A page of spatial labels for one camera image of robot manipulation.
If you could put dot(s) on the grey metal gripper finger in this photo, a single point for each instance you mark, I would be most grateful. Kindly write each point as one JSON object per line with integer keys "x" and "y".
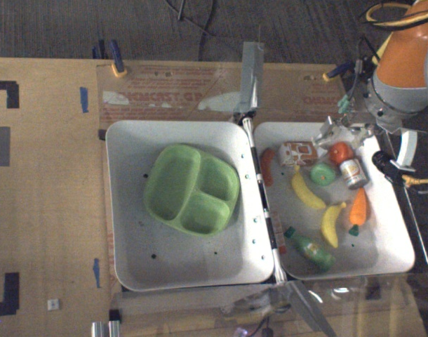
{"x": 325, "y": 135}
{"x": 362, "y": 135}

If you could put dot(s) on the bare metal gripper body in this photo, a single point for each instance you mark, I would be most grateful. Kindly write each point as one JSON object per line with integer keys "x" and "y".
{"x": 382, "y": 116}

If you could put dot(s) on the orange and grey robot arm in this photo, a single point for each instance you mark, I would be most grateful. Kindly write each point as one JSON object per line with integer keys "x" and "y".
{"x": 403, "y": 58}

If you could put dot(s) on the red tomato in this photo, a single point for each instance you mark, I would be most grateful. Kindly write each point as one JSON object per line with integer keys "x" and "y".
{"x": 340, "y": 153}

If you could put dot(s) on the brown and white carton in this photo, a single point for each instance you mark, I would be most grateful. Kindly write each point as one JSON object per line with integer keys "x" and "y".
{"x": 298, "y": 154}

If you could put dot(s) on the green round toy fruit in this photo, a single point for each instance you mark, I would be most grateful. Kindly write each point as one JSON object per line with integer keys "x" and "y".
{"x": 322, "y": 174}

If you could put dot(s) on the small silver can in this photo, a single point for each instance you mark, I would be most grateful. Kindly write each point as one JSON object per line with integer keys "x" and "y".
{"x": 353, "y": 174}

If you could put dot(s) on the yellow banana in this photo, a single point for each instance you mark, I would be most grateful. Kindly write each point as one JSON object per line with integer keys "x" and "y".
{"x": 305, "y": 191}
{"x": 329, "y": 223}

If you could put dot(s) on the red sausage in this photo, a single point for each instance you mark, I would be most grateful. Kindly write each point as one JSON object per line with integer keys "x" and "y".
{"x": 267, "y": 167}

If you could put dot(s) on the orange carrot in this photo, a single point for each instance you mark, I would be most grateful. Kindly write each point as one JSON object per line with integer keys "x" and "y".
{"x": 359, "y": 207}

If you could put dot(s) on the white plastic tray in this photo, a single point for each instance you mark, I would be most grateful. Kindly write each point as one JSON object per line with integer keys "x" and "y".
{"x": 375, "y": 244}
{"x": 137, "y": 223}

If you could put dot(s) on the green plastic bottle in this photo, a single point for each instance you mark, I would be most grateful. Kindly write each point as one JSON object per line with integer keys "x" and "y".
{"x": 312, "y": 249}

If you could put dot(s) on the green divided plate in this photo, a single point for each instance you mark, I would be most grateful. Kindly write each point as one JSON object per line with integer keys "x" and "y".
{"x": 175, "y": 184}

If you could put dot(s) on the brown cardboard board red print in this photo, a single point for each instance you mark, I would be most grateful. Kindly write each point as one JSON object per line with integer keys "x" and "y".
{"x": 172, "y": 93}

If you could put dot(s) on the black cylinder on white bracket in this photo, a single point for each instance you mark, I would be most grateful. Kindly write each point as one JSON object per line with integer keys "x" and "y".
{"x": 387, "y": 165}

